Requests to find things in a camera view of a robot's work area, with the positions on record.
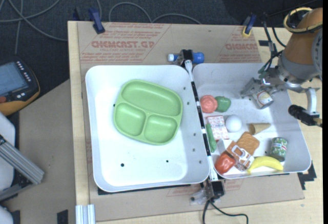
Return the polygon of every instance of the table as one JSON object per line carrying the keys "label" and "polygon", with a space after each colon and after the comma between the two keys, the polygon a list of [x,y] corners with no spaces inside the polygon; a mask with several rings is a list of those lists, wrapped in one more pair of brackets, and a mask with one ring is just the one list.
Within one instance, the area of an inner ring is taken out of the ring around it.
{"label": "table", "polygon": [[[72,127],[73,127],[73,143],[74,143],[74,167],[75,167],[75,193],[77,205],[90,204],[90,190],[89,179],[87,170],[87,150],[86,150],[86,135],[85,135],[85,122],[84,122],[84,108],[83,99],[81,93],[83,91],[84,77],[81,74],[80,69],[80,46],[79,29],[78,26],[83,25],[79,22],[68,22],[69,33],[69,57],[70,57],[70,82],[71,82],[71,100],[72,100]],[[193,39],[195,43],[200,40],[209,41],[209,38],[213,38],[211,31],[224,30],[224,27],[217,26],[190,26],[190,25],[169,25],[170,28],[176,28],[176,31],[184,30],[190,32],[193,30],[188,39]],[[278,36],[283,42],[287,42],[290,34],[284,29],[276,30]],[[174,32],[176,38],[179,38],[179,32]],[[266,40],[264,30],[262,28],[253,28],[253,34],[256,44],[259,48],[260,56],[262,60],[269,57],[269,51],[259,45],[259,40]],[[227,40],[227,34],[222,32],[215,33],[221,40]],[[186,37],[181,37],[181,41],[185,41]],[[210,49],[207,48],[208,43],[203,43],[202,52],[205,54],[211,54]],[[318,80],[313,80],[312,87],[322,87],[322,84]],[[318,112],[322,116],[322,90],[317,92],[318,95]],[[292,102],[296,105],[306,105],[306,96],[290,92]],[[228,208],[225,211],[228,213],[245,213],[248,215],[250,222],[253,223],[322,223],[323,222],[323,187],[322,187],[322,129],[319,127],[308,127],[301,124],[304,137],[312,156],[313,165],[316,170],[317,178],[314,182],[307,182],[305,184],[306,190],[304,190],[305,199],[275,202],[275,203],[263,203],[256,206],[242,206]],[[121,209],[123,205],[116,205],[117,210]],[[176,214],[165,214],[158,216],[146,216],[139,218],[127,218],[119,220],[106,220],[98,221],[97,223],[201,223],[201,214],[199,210],[191,212],[183,212]],[[217,223],[218,221],[228,221],[229,223],[245,223],[244,217],[229,218],[227,216],[220,216],[216,210],[208,210],[206,215],[206,223]]]}

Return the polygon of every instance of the egg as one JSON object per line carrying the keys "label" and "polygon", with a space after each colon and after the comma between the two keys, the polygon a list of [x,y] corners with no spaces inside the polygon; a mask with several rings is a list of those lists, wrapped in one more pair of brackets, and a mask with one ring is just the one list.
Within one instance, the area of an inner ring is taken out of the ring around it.
{"label": "egg", "polygon": [[226,118],[225,127],[229,132],[237,132],[241,129],[242,122],[239,116],[230,115]]}

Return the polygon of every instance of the green plate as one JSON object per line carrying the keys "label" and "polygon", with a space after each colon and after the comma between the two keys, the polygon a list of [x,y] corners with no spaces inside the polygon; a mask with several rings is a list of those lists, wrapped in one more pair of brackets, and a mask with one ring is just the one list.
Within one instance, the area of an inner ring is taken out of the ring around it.
{"label": "green plate", "polygon": [[114,124],[125,136],[164,145],[176,135],[182,117],[182,100],[171,89],[144,80],[125,83],[114,108]]}

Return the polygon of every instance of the ice cream cone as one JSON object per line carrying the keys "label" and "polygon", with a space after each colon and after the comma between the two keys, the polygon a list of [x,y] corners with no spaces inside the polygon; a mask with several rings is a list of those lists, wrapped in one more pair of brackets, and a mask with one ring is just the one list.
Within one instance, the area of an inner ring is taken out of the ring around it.
{"label": "ice cream cone", "polygon": [[256,135],[270,126],[270,123],[251,123],[249,126],[249,131],[252,135]]}

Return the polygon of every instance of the green soda can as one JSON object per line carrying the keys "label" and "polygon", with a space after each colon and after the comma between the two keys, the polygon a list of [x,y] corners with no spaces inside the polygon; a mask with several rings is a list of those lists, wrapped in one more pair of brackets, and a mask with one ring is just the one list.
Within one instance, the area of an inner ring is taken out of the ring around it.
{"label": "green soda can", "polygon": [[285,161],[288,141],[282,137],[272,139],[269,156],[276,158],[280,162]]}

